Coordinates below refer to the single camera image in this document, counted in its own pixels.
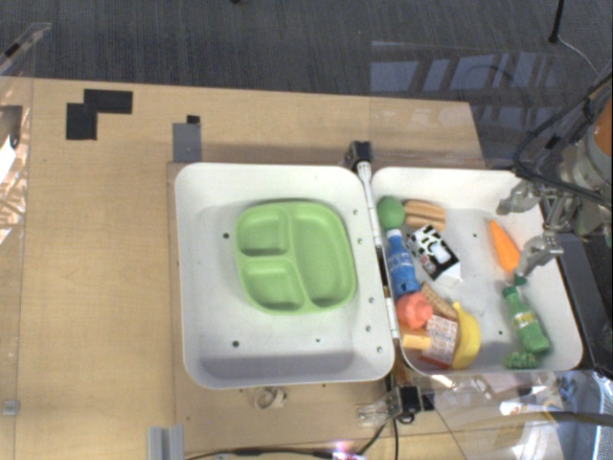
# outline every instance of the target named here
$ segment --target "toy carrot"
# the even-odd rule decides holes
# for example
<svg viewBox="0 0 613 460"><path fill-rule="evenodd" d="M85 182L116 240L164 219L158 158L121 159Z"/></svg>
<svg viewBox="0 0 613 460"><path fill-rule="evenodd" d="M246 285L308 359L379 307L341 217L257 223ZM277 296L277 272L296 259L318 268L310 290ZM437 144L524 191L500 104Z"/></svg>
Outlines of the toy carrot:
<svg viewBox="0 0 613 460"><path fill-rule="evenodd" d="M498 263L503 269L512 272L519 264L519 250L498 223L493 219L489 221L489 230L494 240L494 247L498 255Z"/></svg>

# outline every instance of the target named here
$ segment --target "white plastic tub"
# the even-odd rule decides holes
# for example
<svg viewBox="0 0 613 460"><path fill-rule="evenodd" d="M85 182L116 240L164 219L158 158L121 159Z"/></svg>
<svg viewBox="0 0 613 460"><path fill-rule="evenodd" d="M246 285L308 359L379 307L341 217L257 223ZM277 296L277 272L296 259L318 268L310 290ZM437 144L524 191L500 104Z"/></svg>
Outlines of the white plastic tub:
<svg viewBox="0 0 613 460"><path fill-rule="evenodd" d="M338 167L192 164L175 181L183 348L209 388L367 381L385 376L394 348L366 198ZM242 293L232 248L238 215L266 201L306 199L344 221L357 291L335 310L271 315Z"/></svg>
<svg viewBox="0 0 613 460"><path fill-rule="evenodd" d="M375 174L376 200L422 199L445 209L443 238L461 260L463 281L450 292L416 264L418 277L441 296L458 300L481 329L481 351L468 369L443 370L419 360L418 352L408 353L417 371L500 373L506 371L505 355L519 350L501 296L510 276L495 261L488 230L488 220L497 219L520 247L541 232L538 208L494 215L499 199L517 182L509 172L492 171L388 168ZM196 383L233 388L367 381L391 370L392 333L366 198L354 173L337 167L192 164L177 176L175 197L184 361ZM247 207L288 199L324 203L343 220L357 274L357 291L347 305L272 315L242 294L232 245L235 222ZM538 267L525 292L552 343L541 369L574 368L582 344L557 264Z"/></svg>
<svg viewBox="0 0 613 460"><path fill-rule="evenodd" d="M388 168L375 174L375 201L395 196L431 201L445 209L442 235L460 259L463 281L452 290L442 287L430 280L419 262L417 276L448 301L459 301L465 311L475 316L481 330L481 350L466 370L443 370L419 360L420 352L409 352L406 357L417 371L427 375L499 373L506 371L505 355L521 350L501 293L511 283L511 276L496 262L488 227L490 219L498 221L519 248L542 233L543 218L538 207L523 214L495 215L498 201L508 197L517 182L510 172L494 171ZM577 366L583 348L557 263L537 267L520 291L551 341L540 368L569 370Z"/></svg>

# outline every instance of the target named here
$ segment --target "green plate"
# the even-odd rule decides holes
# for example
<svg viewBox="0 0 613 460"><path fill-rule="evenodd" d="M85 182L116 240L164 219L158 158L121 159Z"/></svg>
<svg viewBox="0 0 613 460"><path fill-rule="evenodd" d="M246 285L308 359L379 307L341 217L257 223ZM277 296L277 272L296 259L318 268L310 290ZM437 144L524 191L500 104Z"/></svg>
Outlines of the green plate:
<svg viewBox="0 0 613 460"><path fill-rule="evenodd" d="M302 314L331 310L355 293L353 254L342 220L315 202L248 208L235 226L238 276L261 311Z"/></svg>

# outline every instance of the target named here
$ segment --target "green bottle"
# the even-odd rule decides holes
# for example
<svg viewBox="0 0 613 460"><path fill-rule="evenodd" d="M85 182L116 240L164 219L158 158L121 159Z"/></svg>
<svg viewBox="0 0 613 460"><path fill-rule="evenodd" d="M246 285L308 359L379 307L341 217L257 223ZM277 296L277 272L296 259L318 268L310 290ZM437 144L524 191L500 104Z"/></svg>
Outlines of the green bottle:
<svg viewBox="0 0 613 460"><path fill-rule="evenodd" d="M506 287L502 295L509 304L511 324L517 332L524 351L527 353L543 353L549 349L549 339L540 328L533 310L519 299L516 287Z"/></svg>

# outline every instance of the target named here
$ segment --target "black cable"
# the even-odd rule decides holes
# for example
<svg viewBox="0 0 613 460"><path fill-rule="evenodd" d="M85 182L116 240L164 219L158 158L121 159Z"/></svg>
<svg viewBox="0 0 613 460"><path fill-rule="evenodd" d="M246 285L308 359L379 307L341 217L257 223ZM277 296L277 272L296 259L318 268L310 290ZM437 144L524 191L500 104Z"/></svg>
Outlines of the black cable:
<svg viewBox="0 0 613 460"><path fill-rule="evenodd" d="M395 421L393 422L394 422L394 433L397 437L396 422ZM387 421L382 427L380 427L376 431L375 436L373 436L368 441L368 443L364 445L357 452L358 455L363 455L364 453L366 453L366 451L376 442L376 440L379 439L379 436L381 436L383 429L385 429L385 426L387 426L388 423L389 421ZM235 455L237 457L260 456L260 455L265 455L266 453L289 453L289 454L294 454L294 455L310 456L313 458L325 458L329 460L333 458L333 453L330 453L329 451L318 451L315 449L309 450L309 449L293 449L293 448L238 448L238 449L211 451L209 453L198 453L194 456L186 457L185 460L201 460L203 458L212 458L218 455Z"/></svg>
<svg viewBox="0 0 613 460"><path fill-rule="evenodd" d="M357 451L358 455L363 455L372 445L375 444L375 441L379 439L379 436L381 436L381 433L383 432L383 429L385 429L386 425L387 422L376 431L375 436L373 436L366 445L364 445L361 449Z"/></svg>
<svg viewBox="0 0 613 460"><path fill-rule="evenodd" d="M327 451L292 449L292 448L239 448L224 451L212 451L209 453L199 453L195 456L186 457L185 460L201 460L212 458L218 455L235 455L236 457L253 457L272 453L289 453L292 455L310 456L312 458L332 459L332 453Z"/></svg>
<svg viewBox="0 0 613 460"><path fill-rule="evenodd" d="M577 107L579 104L583 103L586 99L588 99L593 93L597 92L600 88L602 88L608 81L611 80L611 74L609 73L606 78L604 78L603 80L601 80L600 82L598 82L596 85L593 85L592 87L590 87L590 89L588 90L588 92L581 97L578 101L572 103L571 105L568 105L566 107L564 107L561 111L559 111L557 114L555 114L554 116L552 116L551 118L549 118L547 121L543 122L539 127L537 127L535 130L533 131L529 131L526 135L526 137L524 138L524 140L519 144L519 147L517 147L517 150L515 151L515 154L513 155L513 164L515 166L515 173L519 176L519 177L524 177L528 180L538 180L544 184L556 187L562 191L566 191L569 193L572 193L576 196L580 196L580 197L584 197L586 199L589 199L597 204L600 204L601 206L605 207L607 210L611 211L611 202L606 200L602 195L598 195L592 191L589 191L587 189L583 189L580 186L575 186L573 184L569 184L567 182L563 182L551 177L547 177L541 173L538 173L536 171L534 171L533 169L531 169L530 167L528 167L520 158L521 154L523 153L523 151L526 149L526 147L540 134L542 133L545 129L547 129L548 127L550 127L551 125L553 125L554 123L556 123L557 121L559 121L561 118L563 118L566 114L568 114L569 112L571 112L575 107Z"/></svg>
<svg viewBox="0 0 613 460"><path fill-rule="evenodd" d="M394 426L394 460L398 460L398 452L400 451L399 438L398 438L398 426L395 420L392 420Z"/></svg>

